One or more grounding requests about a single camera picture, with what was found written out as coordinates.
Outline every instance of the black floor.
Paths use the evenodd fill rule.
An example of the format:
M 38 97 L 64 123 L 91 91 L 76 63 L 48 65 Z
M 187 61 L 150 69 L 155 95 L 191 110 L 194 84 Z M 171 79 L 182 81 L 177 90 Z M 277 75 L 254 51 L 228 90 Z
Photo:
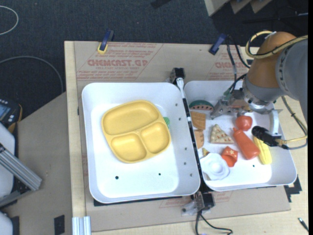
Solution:
M 213 44 L 220 33 L 239 45 L 263 29 L 308 34 L 308 0 L 273 0 L 258 13 L 247 5 L 234 14 L 229 3 L 212 17 L 204 0 L 0 0 L 0 96 L 28 116 L 65 86 L 64 41 L 101 41 L 107 28 L 116 42 Z M 258 23 L 247 20 L 267 19 Z

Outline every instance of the yellow divided plate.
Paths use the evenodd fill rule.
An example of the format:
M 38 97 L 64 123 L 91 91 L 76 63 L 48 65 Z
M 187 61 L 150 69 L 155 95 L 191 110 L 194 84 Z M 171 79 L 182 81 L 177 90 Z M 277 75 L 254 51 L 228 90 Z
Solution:
M 104 113 L 102 130 L 116 157 L 136 163 L 160 154 L 171 135 L 157 107 L 146 100 L 116 106 Z

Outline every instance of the ketchup bottle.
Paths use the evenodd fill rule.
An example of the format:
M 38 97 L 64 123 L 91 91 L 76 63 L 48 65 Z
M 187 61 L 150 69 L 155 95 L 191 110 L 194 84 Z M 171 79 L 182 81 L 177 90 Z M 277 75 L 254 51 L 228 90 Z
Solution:
M 259 148 L 242 130 L 236 128 L 233 128 L 233 130 L 233 137 L 246 159 L 253 159 L 260 154 Z

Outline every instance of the marker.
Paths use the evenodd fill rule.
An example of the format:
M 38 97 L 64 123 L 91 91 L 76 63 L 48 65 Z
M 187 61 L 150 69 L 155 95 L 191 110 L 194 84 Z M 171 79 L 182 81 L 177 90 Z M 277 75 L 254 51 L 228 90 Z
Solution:
M 307 225 L 306 225 L 306 223 L 303 221 L 303 219 L 302 219 L 301 217 L 298 218 L 298 219 L 299 219 L 301 225 L 302 225 L 307 231 L 309 231 L 309 228 L 307 227 Z

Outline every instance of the wooden table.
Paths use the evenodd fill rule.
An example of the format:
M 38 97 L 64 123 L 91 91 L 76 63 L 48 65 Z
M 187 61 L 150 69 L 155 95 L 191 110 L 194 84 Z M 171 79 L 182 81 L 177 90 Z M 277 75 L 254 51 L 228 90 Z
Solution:
M 65 42 L 65 64 L 66 64 L 66 82 L 67 82 L 67 110 L 68 110 L 68 135 L 69 135 L 69 152 L 70 152 L 70 176 L 71 176 L 71 198 L 72 198 L 72 214 L 73 217 L 84 217 L 87 215 L 85 202 L 85 189 L 83 181 L 82 166 L 82 147 L 81 147 L 81 130 L 80 120 L 77 114 L 78 96 L 77 96 L 77 79 L 76 79 L 76 60 L 75 60 L 75 44 L 72 41 Z M 171 57 L 171 52 L 166 53 L 167 62 L 171 58 L 179 60 L 177 67 L 190 65 L 190 55 L 193 51 L 197 51 L 198 60 L 201 56 L 206 55 L 209 45 L 171 45 L 168 44 L 169 50 L 175 51 L 175 56 Z M 296 111 L 299 117 L 304 121 L 299 103 L 289 99 L 291 107 Z M 280 123 L 284 131 L 286 139 L 303 136 L 300 128 L 297 127 L 294 120 L 290 118 L 283 102 L 279 99 L 276 103 L 277 109 L 284 109 L 280 115 Z M 298 177 L 301 183 L 302 191 L 300 194 L 292 195 L 290 203 L 290 211 L 271 212 L 255 215 L 244 215 L 228 218 L 218 218 L 210 220 L 211 224 L 217 227 L 231 228 L 234 234 L 250 235 L 250 234 L 307 234 L 307 231 L 301 226 L 298 218 L 301 217 L 307 224 L 309 222 L 308 211 L 308 150 L 307 147 L 293 150 L 292 157 L 297 168 Z M 129 229 L 117 229 L 110 231 L 93 232 L 97 235 L 121 235 L 121 234 L 195 234 L 195 221 L 179 222 L 164 225 L 153 225 Z M 199 224 L 200 233 L 218 234 L 218 231 L 212 230 L 203 221 Z

